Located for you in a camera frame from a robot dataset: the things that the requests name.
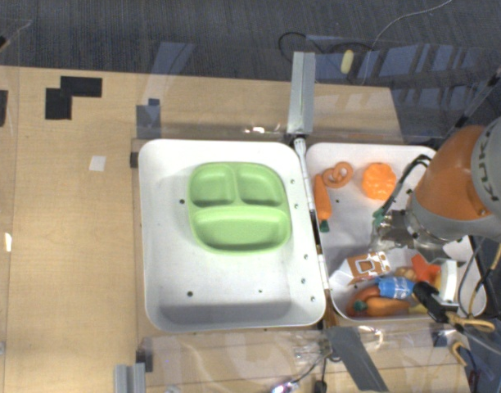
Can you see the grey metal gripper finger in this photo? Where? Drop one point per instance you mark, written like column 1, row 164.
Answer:
column 377, row 242

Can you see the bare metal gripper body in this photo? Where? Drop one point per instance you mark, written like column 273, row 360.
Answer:
column 398, row 225

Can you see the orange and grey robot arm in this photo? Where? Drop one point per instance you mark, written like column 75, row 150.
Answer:
column 451, row 178

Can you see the brown and white carton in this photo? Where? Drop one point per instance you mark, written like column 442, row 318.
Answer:
column 365, row 266

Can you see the white plastic tray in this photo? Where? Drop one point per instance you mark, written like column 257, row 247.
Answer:
column 348, row 223
column 234, row 289

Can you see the blue bottle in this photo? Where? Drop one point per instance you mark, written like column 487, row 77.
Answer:
column 394, row 287

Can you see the orange pumpkin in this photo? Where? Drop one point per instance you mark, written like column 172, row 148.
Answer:
column 378, row 180

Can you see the orange star-shaped toy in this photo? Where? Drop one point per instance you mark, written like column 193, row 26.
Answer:
column 422, row 268

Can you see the large orange carrot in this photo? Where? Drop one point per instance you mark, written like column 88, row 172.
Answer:
column 387, row 306

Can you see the orange carrot with green stem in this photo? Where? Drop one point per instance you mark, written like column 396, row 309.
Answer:
column 322, row 201

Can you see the orange pretzel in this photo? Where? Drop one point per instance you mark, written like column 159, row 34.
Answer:
column 330, row 176

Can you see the green divided plate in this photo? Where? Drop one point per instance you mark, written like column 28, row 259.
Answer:
column 238, row 219

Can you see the pale yellow oval thing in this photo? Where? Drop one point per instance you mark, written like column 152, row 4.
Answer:
column 347, row 60

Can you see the pale wooden board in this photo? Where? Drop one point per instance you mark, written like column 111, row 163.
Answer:
column 70, row 219

